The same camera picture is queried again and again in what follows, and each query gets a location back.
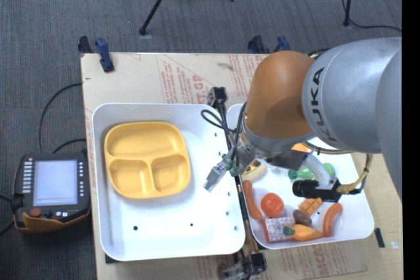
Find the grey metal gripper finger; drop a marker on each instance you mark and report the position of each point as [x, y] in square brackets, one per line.
[228, 159]
[215, 178]

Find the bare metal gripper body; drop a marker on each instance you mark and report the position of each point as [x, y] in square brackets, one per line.
[249, 157]

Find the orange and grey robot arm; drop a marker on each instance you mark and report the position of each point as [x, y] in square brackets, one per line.
[344, 92]

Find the toy pizza slice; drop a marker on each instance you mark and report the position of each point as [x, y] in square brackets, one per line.
[254, 173]

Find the thin black and white rod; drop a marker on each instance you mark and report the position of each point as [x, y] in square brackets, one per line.
[244, 210]

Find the orange-red toy sausage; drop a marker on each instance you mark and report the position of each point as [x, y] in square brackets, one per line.
[331, 219]
[252, 201]

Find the bright orange block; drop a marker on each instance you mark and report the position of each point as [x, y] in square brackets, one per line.
[299, 148]

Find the orange round toy fruit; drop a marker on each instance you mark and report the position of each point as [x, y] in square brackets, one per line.
[272, 205]

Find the green plastic bottle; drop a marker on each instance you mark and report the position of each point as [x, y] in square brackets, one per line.
[305, 172]

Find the white plastic tray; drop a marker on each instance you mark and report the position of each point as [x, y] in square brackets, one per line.
[170, 226]
[354, 216]

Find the orange printed carton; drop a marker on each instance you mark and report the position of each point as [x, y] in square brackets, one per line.
[274, 229]

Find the orange square biscuit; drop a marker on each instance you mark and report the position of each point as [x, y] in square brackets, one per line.
[310, 206]

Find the brown oval toy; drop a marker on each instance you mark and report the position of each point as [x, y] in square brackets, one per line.
[302, 218]

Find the yellow divided plate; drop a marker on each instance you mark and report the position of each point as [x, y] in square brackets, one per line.
[131, 137]

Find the orange toy carrot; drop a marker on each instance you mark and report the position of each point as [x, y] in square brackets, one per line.
[306, 233]

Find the brown cardboard board, red print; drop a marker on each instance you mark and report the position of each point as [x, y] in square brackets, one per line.
[138, 82]

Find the black cylinder on white bracket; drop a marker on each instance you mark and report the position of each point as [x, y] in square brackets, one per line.
[306, 189]

